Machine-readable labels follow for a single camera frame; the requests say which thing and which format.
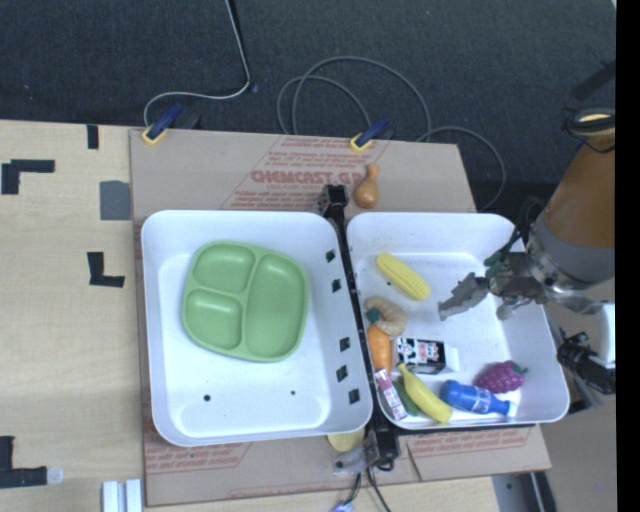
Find green divided plate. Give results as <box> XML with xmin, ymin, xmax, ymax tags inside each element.
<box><xmin>180</xmin><ymin>240</ymin><xmax>310</xmax><ymax>364</ymax></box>

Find white milk carton cow print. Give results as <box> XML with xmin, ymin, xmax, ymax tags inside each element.
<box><xmin>395</xmin><ymin>336</ymin><xmax>462</xmax><ymax>376</ymax></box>

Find brown cardboard board red print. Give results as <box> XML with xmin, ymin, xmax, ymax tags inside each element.
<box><xmin>128</xmin><ymin>128</ymin><xmax>553</xmax><ymax>508</ymax></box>

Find white plastic tray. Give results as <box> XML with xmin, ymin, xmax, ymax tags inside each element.
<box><xmin>140</xmin><ymin>209</ymin><xmax>374</xmax><ymax>448</ymax></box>
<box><xmin>345</xmin><ymin>211</ymin><xmax>572</xmax><ymax>431</ymax></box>

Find black block with thin wires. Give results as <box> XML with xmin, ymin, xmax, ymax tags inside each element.
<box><xmin>318</xmin><ymin>183</ymin><xmax>350</xmax><ymax>217</ymax></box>
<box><xmin>370</xmin><ymin>428</ymin><xmax>402</xmax><ymax>465</ymax></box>

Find brown chicken drumstick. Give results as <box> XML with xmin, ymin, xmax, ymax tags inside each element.
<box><xmin>353</xmin><ymin>163</ymin><xmax>382</xmax><ymax>210</ymax></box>

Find beige croissant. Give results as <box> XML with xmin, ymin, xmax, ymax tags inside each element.
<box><xmin>363</xmin><ymin>295</ymin><xmax>409</xmax><ymax>338</ymax></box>

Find yellow corn cob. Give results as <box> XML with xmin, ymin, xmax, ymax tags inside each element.
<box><xmin>375</xmin><ymin>252</ymin><xmax>432</xmax><ymax>302</ymax></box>

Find purple grapes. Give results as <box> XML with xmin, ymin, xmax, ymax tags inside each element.
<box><xmin>474</xmin><ymin>360</ymin><xmax>530</xmax><ymax>395</ymax></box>

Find green pea pod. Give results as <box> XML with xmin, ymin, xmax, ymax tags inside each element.
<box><xmin>394</xmin><ymin>378</ymin><xmax>422</xmax><ymax>417</ymax></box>

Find blue bottle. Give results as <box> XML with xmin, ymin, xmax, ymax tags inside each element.
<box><xmin>439</xmin><ymin>379</ymin><xmax>519</xmax><ymax>418</ymax></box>

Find yellow banana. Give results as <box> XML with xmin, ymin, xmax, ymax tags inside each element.
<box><xmin>396</xmin><ymin>361</ymin><xmax>454</xmax><ymax>424</ymax></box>

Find black cylinder on white bracket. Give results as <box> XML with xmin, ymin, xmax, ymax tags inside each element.
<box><xmin>556</xmin><ymin>301</ymin><xmax>617</xmax><ymax>397</ymax></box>

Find red and white packet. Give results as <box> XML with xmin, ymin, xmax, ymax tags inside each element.
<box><xmin>373</xmin><ymin>368</ymin><xmax>409</xmax><ymax>422</ymax></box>

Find orange carrot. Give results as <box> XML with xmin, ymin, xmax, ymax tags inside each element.
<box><xmin>365</xmin><ymin>309</ymin><xmax>394</xmax><ymax>377</ymax></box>

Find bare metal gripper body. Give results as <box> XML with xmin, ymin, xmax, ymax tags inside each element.
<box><xmin>486</xmin><ymin>248</ymin><xmax>596</xmax><ymax>307</ymax></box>

